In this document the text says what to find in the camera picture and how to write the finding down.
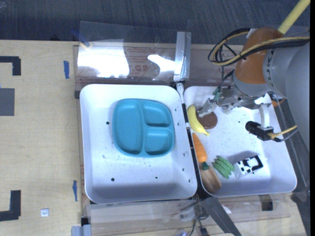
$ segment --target gray square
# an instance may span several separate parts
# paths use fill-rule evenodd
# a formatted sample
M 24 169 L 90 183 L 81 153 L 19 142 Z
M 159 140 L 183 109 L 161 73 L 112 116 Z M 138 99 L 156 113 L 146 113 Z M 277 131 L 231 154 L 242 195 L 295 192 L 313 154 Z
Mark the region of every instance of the gray square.
M 14 88 L 0 88 L 0 116 L 14 116 Z

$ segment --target yellow banana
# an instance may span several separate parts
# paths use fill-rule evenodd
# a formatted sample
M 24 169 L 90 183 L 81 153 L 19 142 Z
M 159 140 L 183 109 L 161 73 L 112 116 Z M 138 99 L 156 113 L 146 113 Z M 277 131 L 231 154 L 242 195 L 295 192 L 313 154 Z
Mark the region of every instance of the yellow banana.
M 205 128 L 201 125 L 201 123 L 197 119 L 195 105 L 189 106 L 187 110 L 187 114 L 188 114 L 190 127 L 193 129 L 193 131 L 197 133 L 203 133 L 208 136 L 209 133 L 205 130 Z

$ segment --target green banana bunch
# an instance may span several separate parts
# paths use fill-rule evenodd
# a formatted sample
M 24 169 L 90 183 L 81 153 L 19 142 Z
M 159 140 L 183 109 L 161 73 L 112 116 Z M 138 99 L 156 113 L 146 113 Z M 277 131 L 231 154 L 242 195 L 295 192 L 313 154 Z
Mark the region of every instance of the green banana bunch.
M 193 129 L 193 131 L 197 133 L 203 133 L 208 136 L 209 133 L 205 130 L 205 128 L 201 125 L 201 123 L 197 119 L 195 105 L 189 106 L 187 110 L 187 114 L 188 114 L 190 127 Z
M 229 178 L 234 171 L 233 165 L 221 156 L 217 156 L 212 166 L 225 178 Z

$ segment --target white plastic tray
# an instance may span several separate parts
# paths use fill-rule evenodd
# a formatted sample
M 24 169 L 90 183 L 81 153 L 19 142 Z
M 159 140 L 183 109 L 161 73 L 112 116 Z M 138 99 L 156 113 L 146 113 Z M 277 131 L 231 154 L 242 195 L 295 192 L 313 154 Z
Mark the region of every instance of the white plastic tray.
M 112 136 L 112 116 L 122 99 L 166 105 L 175 131 L 173 149 L 161 157 L 122 154 Z M 167 86 L 87 85 L 80 93 L 85 190 L 99 204 L 187 199 L 197 190 L 195 169 L 179 94 Z
M 186 107 L 194 104 L 202 107 L 207 98 L 213 98 L 216 87 L 189 87 L 184 92 Z M 271 103 L 268 95 L 257 100 L 258 103 Z M 270 125 L 275 132 L 280 132 L 279 123 L 273 106 L 269 108 Z M 261 123 L 259 110 L 235 108 L 230 114 L 225 114 L 220 107 L 214 113 L 218 117 L 215 128 L 209 129 L 209 136 L 198 134 L 207 154 L 207 163 L 211 165 L 216 156 L 220 155 L 232 164 L 253 155 L 258 155 L 264 167 L 255 174 L 236 178 L 234 174 L 229 179 L 218 176 L 222 188 L 212 194 L 217 197 L 260 195 L 285 193 L 294 190 L 297 184 L 296 175 L 290 160 L 285 142 L 262 141 L 249 134 L 245 124 L 252 120 Z

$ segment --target carrot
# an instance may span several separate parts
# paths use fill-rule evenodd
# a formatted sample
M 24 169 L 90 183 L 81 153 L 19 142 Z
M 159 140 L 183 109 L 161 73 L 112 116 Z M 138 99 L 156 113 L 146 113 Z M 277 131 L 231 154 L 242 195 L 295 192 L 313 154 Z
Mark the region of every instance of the carrot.
M 195 133 L 192 134 L 192 140 L 193 140 L 193 146 L 195 148 L 195 152 L 197 156 L 197 161 L 199 163 L 203 163 L 207 161 L 208 159 L 207 152 Z

